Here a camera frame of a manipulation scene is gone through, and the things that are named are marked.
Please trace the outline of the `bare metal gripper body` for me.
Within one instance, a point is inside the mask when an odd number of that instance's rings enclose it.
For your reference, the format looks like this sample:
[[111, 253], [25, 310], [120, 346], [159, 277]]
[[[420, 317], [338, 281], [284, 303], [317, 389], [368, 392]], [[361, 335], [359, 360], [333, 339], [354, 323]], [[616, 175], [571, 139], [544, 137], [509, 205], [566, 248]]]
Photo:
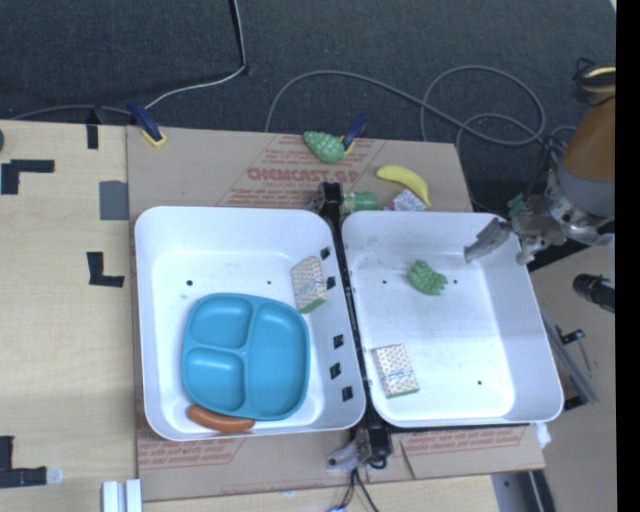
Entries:
[[560, 195], [523, 194], [510, 200], [511, 226], [523, 245], [543, 249], [567, 241], [584, 245], [608, 243], [614, 232], [614, 217], [588, 213]]

